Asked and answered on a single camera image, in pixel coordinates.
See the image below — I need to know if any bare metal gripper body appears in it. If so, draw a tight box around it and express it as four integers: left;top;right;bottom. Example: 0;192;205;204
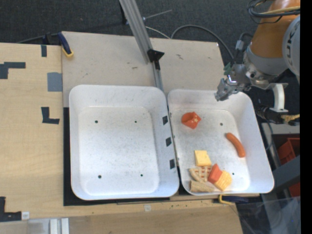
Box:
228;62;272;90

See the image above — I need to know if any red carton with yellow star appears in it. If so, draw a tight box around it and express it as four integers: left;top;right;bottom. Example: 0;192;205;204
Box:
181;111;202;130

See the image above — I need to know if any white plastic tray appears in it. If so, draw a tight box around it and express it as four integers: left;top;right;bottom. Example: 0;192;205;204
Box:
69;84;180;201
167;89;275;196

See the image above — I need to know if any orange sausage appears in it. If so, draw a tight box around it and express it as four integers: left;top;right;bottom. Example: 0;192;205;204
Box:
225;132;246;158

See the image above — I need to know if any yellow cheese wedge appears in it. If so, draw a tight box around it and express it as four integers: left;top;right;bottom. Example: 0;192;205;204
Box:
194;150;212;167

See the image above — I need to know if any lattice pie slice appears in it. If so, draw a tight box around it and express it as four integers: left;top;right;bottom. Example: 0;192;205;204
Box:
189;166;212;183

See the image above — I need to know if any red carton of yellow fries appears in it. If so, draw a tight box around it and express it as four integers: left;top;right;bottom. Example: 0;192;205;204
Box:
207;163;233;192

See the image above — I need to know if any tan waffle biscuit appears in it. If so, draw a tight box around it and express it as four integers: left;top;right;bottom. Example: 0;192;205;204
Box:
189;180;215;193

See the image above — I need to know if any black cylinder on white bracket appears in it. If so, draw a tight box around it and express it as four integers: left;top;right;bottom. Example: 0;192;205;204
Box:
255;82;290;124

